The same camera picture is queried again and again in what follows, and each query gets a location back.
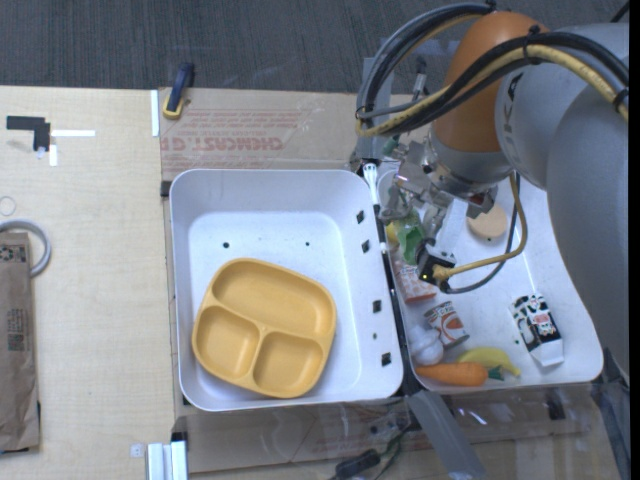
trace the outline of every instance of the brown paper bag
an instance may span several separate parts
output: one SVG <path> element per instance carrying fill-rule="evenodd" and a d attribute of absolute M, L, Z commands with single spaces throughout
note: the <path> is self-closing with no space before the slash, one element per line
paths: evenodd
<path fill-rule="evenodd" d="M 0 233 L 0 451 L 40 440 L 29 237 Z"/>

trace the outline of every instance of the yellow cable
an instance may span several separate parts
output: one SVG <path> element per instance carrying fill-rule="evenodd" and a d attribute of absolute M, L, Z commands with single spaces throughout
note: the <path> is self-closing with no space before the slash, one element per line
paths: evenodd
<path fill-rule="evenodd" d="M 601 77 L 597 71 L 595 71 L 593 68 L 577 59 L 576 57 L 556 48 L 536 44 L 529 45 L 527 47 L 527 53 L 569 69 L 574 74 L 582 78 L 586 83 L 594 87 L 607 102 L 613 103 L 613 101 L 615 100 L 616 92 L 611 87 L 611 85 L 603 77 Z M 495 59 L 493 62 L 489 63 L 484 69 L 478 72 L 478 74 L 476 74 L 476 76 L 474 76 L 469 81 L 468 85 L 473 86 L 490 76 L 491 73 L 495 72 L 497 69 L 500 69 L 501 67 L 522 58 L 524 58 L 524 51 L 522 50 L 522 48 L 514 48 L 513 50 L 506 52 L 505 54 Z M 376 135 L 383 135 L 385 133 L 392 133 L 390 132 L 390 130 L 393 130 L 393 128 L 402 124 L 409 118 L 415 116 L 420 111 L 429 108 L 429 106 L 449 87 L 450 86 L 443 87 L 436 93 L 423 98 L 409 109 L 398 113 L 394 117 L 386 120 L 384 123 L 372 128 L 367 128 L 366 130 L 363 129 L 362 121 L 357 120 L 356 133 L 361 137 L 373 137 Z M 620 105 L 618 111 L 622 115 L 623 119 L 628 122 L 629 109 L 623 105 Z"/>
<path fill-rule="evenodd" d="M 433 267 L 433 277 L 438 281 L 445 281 L 449 279 L 451 276 L 455 274 L 459 274 L 460 272 L 466 272 L 468 270 L 473 270 L 474 268 L 484 267 L 486 265 L 491 265 L 492 263 L 499 263 L 501 261 L 505 261 L 511 259 L 518 254 L 520 254 L 524 250 L 524 246 L 527 243 L 528 237 L 528 229 L 527 229 L 527 220 L 524 215 L 524 210 L 522 209 L 522 202 L 520 201 L 520 194 L 518 193 L 518 185 L 516 183 L 516 176 L 514 173 L 511 173 L 509 177 L 509 181 L 511 182 L 511 191 L 513 192 L 513 199 L 516 204 L 516 210 L 518 212 L 518 217 L 520 217 L 520 223 L 522 224 L 522 237 L 520 238 L 520 243 L 518 247 L 511 252 L 501 254 L 500 256 L 494 256 L 493 258 L 487 258 L 484 260 L 474 261 L 472 263 L 467 263 L 466 265 L 462 265 L 460 267 L 452 267 L 447 268 L 442 265 L 436 265 Z"/>

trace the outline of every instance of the orange carrot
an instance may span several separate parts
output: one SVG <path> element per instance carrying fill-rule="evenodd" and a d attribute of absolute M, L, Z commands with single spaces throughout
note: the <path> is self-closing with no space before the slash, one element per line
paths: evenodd
<path fill-rule="evenodd" d="M 416 373 L 422 377 L 438 380 L 455 386 L 482 386 L 489 373 L 480 363 L 439 363 L 430 365 L 417 365 Z"/>

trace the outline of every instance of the gray carpet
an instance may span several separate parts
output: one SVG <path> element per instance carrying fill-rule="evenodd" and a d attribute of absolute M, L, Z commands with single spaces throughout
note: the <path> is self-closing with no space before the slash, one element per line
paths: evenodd
<path fill-rule="evenodd" d="M 0 0 L 0 84 L 150 89 L 187 61 L 196 87 L 356 92 L 363 58 L 405 22 L 484 1 Z M 626 1 L 496 0 L 552 29 L 609 21 Z M 431 88 L 463 29 L 448 32 L 422 51 Z M 413 81 L 403 64 L 393 92 Z"/>

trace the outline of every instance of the yellow divided plate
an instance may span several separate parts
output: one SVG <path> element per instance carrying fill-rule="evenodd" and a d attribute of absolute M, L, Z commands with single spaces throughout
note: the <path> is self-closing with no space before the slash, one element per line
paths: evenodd
<path fill-rule="evenodd" d="M 277 398 L 309 391 L 320 378 L 336 329 L 329 291 L 297 272 L 239 258 L 213 276 L 191 335 L 212 375 Z"/>

